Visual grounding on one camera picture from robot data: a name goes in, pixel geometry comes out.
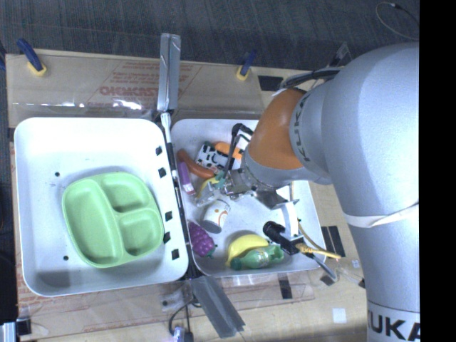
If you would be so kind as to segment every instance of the white plastic tray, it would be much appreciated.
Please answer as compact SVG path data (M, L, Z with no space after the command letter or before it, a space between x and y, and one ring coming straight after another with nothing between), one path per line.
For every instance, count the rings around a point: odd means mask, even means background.
M165 142L154 123L30 118L17 127L14 144L22 266L32 291L61 296L143 286L177 280L187 271L188 254ZM161 168L166 172L163 177ZM76 253L63 218L62 194L73 181L118 170L138 176L150 188L170 240L141 259L97 269Z
M177 152L181 148L195 158L204 141L211 143L223 141L231 142L231 131L233 125L243 123L252 130L257 126L257 120L228 120L228 119L183 119L175 123L171 130L172 141ZM245 148L247 142L241 140L239 147ZM192 175L192 181L196 188L202 180ZM289 188L284 188L280 195L287 198ZM192 198L182 192L187 220L198 222L204 215L204 207L196 207ZM311 195L307 181L296 181L294 185L294 198L299 199L296 204L296 213L306 230L306 233L320 246L324 247L323 234L315 209L315 204ZM263 226L268 220L273 220L285 225L284 216L281 210L271 211L258 202L253 197L243 197L237 202L229 201L231 211L224 224L222 232L219 234L209 233L213 238L217 248L213 258L202 258L197 254L193 255L195 264L206 275L212 276L238 276L248 274L269 274L276 272L303 271L318 268L318 264L301 254L294 256L285 255L285 260L274 267L265 269L250 269L234 271L225 266L227 260L227 249L229 244L236 237L246 233L256 233L263 237Z

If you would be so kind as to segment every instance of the green divided plate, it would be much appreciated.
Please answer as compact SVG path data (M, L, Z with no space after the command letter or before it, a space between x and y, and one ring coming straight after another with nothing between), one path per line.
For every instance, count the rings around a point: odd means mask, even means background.
M155 199L130 173L110 172L73 182L63 193L62 206L77 252L94 267L133 261L163 242Z

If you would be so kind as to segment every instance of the toy bottle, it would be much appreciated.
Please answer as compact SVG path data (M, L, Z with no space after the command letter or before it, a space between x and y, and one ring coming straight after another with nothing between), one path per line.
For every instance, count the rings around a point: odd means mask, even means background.
M242 267L248 269L262 269L270 264L275 264L284 259L284 251L280 246L271 244L268 247L253 249L244 257L235 257L231 260L231 268L240 270Z

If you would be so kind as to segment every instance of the brown hot dog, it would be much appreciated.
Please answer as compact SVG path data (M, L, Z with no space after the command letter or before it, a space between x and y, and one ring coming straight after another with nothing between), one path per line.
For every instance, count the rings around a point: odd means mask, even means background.
M188 167L188 170L202 179L210 179L214 177L215 174L208 168L198 165L187 153L187 151L181 149L177 151L177 159L181 162L185 162Z

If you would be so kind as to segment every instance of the purple grapes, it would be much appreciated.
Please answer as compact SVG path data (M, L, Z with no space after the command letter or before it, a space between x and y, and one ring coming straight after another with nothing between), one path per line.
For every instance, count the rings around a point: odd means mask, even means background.
M201 257L211 257L216 247L211 236L194 222L189 222L188 229L193 252Z

